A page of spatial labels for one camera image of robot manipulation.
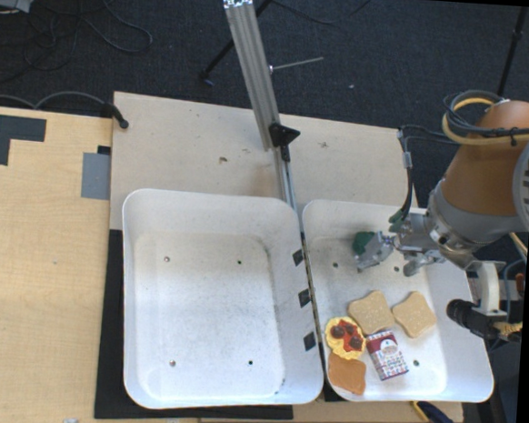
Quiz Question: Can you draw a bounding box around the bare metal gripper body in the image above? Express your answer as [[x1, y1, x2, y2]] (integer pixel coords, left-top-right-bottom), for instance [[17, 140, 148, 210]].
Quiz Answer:
[[389, 211, 480, 271]]

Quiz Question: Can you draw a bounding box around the pale bread slice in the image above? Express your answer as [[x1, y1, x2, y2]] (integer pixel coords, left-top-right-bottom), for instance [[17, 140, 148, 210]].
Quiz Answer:
[[389, 288, 441, 341], [345, 287, 398, 338]]

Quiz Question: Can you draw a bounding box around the yellow pizza slice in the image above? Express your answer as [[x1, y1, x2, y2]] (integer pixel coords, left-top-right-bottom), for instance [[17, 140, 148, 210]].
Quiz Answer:
[[323, 314, 369, 363]]

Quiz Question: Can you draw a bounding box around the red and white carton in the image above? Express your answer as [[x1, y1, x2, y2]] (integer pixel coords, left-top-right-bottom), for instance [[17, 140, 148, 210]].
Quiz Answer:
[[362, 327, 414, 385]]

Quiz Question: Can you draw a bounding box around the white plastic tray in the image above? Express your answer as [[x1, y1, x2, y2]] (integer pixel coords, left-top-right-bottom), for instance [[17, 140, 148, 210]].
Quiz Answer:
[[286, 196, 509, 414], [106, 185, 340, 423]]

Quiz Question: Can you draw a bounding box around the brown toast slice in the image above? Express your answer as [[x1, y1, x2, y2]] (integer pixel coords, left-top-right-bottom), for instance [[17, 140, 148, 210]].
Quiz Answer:
[[325, 351, 370, 397]]

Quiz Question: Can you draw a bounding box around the pale flat board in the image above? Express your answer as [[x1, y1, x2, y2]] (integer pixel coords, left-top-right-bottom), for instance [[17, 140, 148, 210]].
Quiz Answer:
[[88, 91, 489, 423]]

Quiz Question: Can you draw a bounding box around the black cylinder on white bracket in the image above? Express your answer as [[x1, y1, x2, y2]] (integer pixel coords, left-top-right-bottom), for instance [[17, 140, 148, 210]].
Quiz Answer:
[[444, 258, 528, 344]]

